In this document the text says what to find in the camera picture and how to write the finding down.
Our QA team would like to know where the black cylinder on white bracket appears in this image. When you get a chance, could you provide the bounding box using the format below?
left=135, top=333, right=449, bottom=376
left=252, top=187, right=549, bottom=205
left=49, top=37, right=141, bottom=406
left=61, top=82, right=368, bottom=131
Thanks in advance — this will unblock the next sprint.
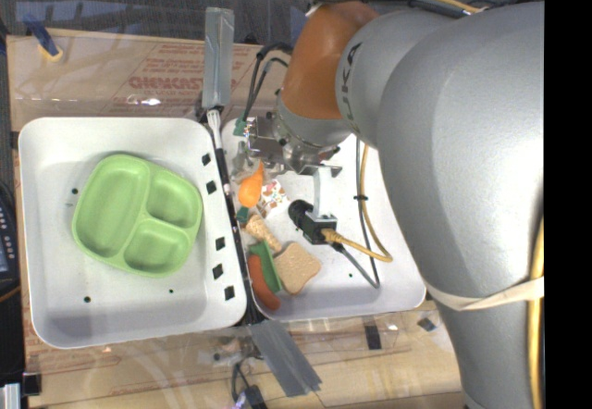
left=287, top=164, right=344, bottom=246

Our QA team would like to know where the black block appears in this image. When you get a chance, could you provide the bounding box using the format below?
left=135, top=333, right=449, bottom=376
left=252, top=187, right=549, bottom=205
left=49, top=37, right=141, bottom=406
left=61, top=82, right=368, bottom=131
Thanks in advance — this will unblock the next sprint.
left=242, top=385, right=268, bottom=409

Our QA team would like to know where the orange carrot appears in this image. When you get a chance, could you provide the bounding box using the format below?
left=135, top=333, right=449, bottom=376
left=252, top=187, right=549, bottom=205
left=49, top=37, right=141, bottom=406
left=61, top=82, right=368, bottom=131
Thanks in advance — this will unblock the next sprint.
left=236, top=161, right=265, bottom=228

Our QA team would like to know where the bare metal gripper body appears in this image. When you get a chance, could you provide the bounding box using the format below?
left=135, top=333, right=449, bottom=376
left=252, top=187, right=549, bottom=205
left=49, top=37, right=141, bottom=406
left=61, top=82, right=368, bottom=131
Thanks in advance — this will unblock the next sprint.
left=244, top=113, right=344, bottom=178

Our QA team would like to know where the green divided plate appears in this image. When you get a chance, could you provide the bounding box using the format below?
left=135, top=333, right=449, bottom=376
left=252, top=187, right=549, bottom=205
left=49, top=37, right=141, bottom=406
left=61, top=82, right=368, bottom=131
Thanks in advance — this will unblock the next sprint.
left=70, top=153, right=205, bottom=280

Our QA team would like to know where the beige waffle cone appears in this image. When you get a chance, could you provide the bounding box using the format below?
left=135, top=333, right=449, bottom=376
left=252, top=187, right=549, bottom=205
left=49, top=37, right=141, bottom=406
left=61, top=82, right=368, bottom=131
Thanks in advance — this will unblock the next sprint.
left=244, top=213, right=284, bottom=254

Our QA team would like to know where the brown bread slice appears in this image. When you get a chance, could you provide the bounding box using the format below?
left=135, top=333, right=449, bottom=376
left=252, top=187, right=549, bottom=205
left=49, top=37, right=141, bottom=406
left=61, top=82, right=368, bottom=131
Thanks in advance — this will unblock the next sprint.
left=272, top=241, right=323, bottom=297

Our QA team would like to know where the white plastic tray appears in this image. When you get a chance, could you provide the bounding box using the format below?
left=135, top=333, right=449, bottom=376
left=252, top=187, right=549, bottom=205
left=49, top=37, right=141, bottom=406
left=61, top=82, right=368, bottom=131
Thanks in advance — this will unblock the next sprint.
left=17, top=116, right=248, bottom=350
left=220, top=117, right=427, bottom=323

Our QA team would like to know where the green pea pod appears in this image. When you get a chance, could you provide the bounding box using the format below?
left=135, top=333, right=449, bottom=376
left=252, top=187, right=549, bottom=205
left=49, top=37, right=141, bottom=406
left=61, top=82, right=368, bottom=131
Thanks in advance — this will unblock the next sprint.
left=249, top=240, right=284, bottom=295

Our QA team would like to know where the white patterned packet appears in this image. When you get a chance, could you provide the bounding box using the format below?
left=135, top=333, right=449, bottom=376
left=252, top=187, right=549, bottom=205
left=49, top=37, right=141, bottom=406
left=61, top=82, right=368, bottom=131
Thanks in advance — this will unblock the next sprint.
left=255, top=179, right=290, bottom=219

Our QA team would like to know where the brown cardboard board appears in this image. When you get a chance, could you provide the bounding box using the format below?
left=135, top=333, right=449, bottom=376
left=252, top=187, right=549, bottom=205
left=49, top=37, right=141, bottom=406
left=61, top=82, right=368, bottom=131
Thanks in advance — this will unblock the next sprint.
left=6, top=27, right=464, bottom=409

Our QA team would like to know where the red sausage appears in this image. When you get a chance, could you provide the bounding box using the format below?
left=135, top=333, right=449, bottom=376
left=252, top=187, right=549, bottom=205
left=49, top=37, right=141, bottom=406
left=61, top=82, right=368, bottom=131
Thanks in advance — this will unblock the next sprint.
left=246, top=254, right=282, bottom=312

